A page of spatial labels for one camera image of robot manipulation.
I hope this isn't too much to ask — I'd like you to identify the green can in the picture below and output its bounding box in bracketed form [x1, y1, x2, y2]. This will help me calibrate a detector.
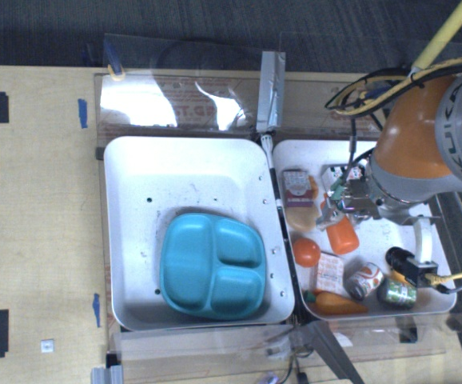
[376, 278, 418, 310]

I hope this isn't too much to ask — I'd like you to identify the white and orange packet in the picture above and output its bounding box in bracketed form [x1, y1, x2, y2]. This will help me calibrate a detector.
[315, 251, 345, 296]

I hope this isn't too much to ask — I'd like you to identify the beige toy bread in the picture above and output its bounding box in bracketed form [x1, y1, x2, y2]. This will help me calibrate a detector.
[285, 205, 321, 233]

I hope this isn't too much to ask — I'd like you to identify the orange plastic bottle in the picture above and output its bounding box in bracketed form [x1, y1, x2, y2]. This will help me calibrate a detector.
[320, 198, 361, 256]

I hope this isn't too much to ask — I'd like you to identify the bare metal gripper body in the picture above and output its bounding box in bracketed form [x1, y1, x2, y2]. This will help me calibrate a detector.
[333, 175, 411, 220]

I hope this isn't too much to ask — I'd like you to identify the white and orange can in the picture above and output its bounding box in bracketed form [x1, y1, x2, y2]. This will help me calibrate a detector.
[346, 262, 385, 301]

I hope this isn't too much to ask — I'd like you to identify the orange toy ball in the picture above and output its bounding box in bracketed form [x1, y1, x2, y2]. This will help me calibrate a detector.
[292, 236, 322, 269]

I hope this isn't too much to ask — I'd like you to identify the orange toy carrot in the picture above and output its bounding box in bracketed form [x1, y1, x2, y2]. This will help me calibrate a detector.
[303, 290, 369, 317]

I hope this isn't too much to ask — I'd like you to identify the blue divided plate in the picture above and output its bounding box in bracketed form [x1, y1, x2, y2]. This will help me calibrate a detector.
[159, 212, 267, 322]

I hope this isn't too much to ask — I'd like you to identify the black cylinder on white bracket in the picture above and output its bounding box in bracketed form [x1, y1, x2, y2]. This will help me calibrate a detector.
[384, 216, 440, 290]

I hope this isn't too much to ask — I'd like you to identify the white plastic tray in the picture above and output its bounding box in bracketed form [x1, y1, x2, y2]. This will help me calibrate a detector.
[273, 138, 458, 322]
[103, 135, 296, 332]

